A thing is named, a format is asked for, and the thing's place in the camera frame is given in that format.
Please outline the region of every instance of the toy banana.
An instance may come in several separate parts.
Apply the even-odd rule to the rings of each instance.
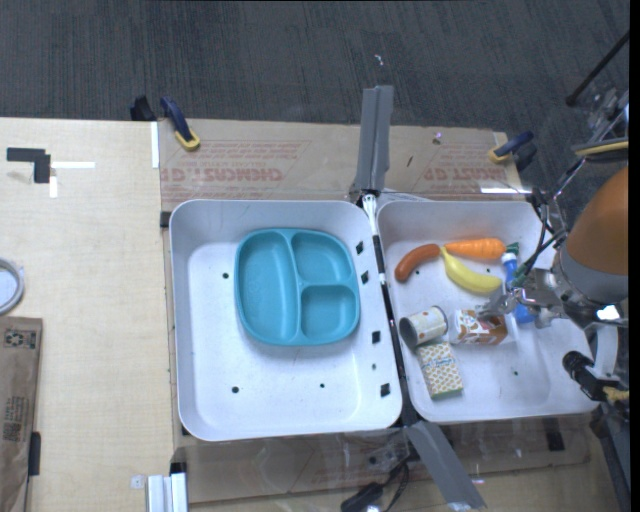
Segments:
[[[444,247],[440,248],[440,254],[444,258],[444,269],[449,279],[471,292],[490,293],[502,284],[499,277],[471,270],[458,258],[451,256]]]

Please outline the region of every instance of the toy carrot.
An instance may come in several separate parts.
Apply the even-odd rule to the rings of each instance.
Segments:
[[[476,240],[459,240],[444,244],[447,251],[458,256],[470,256],[495,260],[504,254],[507,247],[498,238],[478,238]]]

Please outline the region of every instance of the blue bottle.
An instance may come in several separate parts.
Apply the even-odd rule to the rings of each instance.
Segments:
[[[511,290],[511,281],[513,281],[513,274],[518,268],[518,253],[520,247],[518,242],[509,244],[506,252],[502,255],[501,261],[507,271],[507,278],[505,284],[507,291]],[[516,309],[513,311],[513,316],[518,324],[528,324],[536,319],[536,315],[532,315],[524,304],[518,303]]]

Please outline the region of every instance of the small carton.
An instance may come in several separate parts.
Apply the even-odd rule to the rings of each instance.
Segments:
[[[449,343],[443,341],[419,345],[416,355],[431,398],[441,398],[462,391],[462,378]]]
[[[496,315],[480,320],[473,309],[457,309],[450,321],[449,342],[452,344],[498,345],[515,341],[511,336],[511,318]]]

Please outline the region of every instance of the toy sausage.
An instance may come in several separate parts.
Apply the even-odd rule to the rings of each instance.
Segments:
[[[440,256],[440,247],[436,244],[426,244],[416,247],[405,254],[396,266],[394,275],[397,281],[404,282],[420,263]]]

